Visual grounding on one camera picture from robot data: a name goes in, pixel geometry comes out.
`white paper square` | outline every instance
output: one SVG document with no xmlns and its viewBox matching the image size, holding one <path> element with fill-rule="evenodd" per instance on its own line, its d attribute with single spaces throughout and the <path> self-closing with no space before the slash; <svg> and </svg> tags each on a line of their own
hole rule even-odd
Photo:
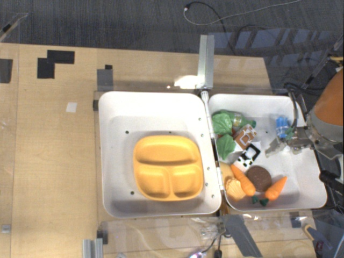
<svg viewBox="0 0 344 258">
<path fill-rule="evenodd" d="M 66 112 L 68 113 L 75 113 L 76 112 L 77 103 L 76 102 L 68 102 Z"/>
</svg>

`water bottle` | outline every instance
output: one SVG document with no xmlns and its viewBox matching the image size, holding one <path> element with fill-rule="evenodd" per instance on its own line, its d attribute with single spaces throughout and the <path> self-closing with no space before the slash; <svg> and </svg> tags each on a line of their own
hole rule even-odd
<svg viewBox="0 0 344 258">
<path fill-rule="evenodd" d="M 289 125 L 287 118 L 279 117 L 276 119 L 276 133 L 280 139 L 285 139 L 288 128 Z"/>
</svg>

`yellow divided plate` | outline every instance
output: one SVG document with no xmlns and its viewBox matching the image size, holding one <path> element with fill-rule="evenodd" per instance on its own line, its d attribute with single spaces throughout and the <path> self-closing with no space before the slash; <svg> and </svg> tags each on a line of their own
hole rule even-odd
<svg viewBox="0 0 344 258">
<path fill-rule="evenodd" d="M 155 135 L 138 141 L 134 175 L 140 192 L 152 200 L 196 197 L 203 188 L 203 167 L 197 145 L 176 135 Z"/>
</svg>

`toy carrot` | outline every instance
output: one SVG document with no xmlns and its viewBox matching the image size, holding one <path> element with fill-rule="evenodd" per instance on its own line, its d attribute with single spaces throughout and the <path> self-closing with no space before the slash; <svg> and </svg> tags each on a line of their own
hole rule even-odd
<svg viewBox="0 0 344 258">
<path fill-rule="evenodd" d="M 269 200 L 276 200 L 281 194 L 282 189 L 284 188 L 286 179 L 287 177 L 283 177 L 275 182 L 272 186 L 270 186 L 265 192 L 265 197 L 267 197 Z"/>
<path fill-rule="evenodd" d="M 247 196 L 252 197 L 256 193 L 256 187 L 253 183 L 245 176 L 241 170 L 235 165 L 231 165 L 232 172 L 234 173 L 235 178 L 241 183 L 241 188 Z"/>
</svg>

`gray carpet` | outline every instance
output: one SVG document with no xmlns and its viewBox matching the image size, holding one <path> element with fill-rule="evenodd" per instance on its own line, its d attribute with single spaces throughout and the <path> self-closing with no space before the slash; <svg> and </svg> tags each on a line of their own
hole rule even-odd
<svg viewBox="0 0 344 258">
<path fill-rule="evenodd" d="M 214 34 L 217 54 L 264 57 L 274 88 L 305 82 L 343 33 L 344 0 L 304 0 L 209 26 L 183 18 L 192 1 L 224 17 L 294 0 L 0 0 L 0 25 L 13 13 L 27 12 L 21 43 L 187 53 L 198 53 L 200 34 Z M 217 19 L 200 4 L 187 16 L 197 23 Z M 332 77 L 333 66 L 327 68 L 317 85 Z"/>
</svg>

